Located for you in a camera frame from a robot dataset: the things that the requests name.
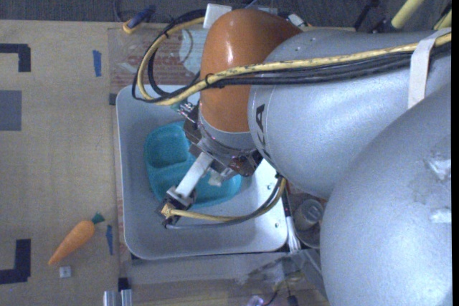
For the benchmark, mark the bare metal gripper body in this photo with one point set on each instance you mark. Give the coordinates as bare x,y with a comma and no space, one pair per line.
229,158

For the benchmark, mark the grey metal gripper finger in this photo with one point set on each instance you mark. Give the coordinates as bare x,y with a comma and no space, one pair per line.
228,172
215,180

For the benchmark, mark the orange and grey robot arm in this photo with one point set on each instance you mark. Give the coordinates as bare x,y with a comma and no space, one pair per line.
322,125

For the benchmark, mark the blue divided plate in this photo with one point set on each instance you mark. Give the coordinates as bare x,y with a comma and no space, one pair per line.
165,154

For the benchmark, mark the black and white thin rod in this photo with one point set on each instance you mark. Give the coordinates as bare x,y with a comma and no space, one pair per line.
293,233

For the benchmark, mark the grey can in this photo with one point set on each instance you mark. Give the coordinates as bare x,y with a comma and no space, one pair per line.
307,214

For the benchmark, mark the orange carrot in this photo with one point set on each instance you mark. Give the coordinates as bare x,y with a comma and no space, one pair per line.
73,237

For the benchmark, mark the small grey cube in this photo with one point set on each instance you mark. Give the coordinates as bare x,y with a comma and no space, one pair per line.
65,272

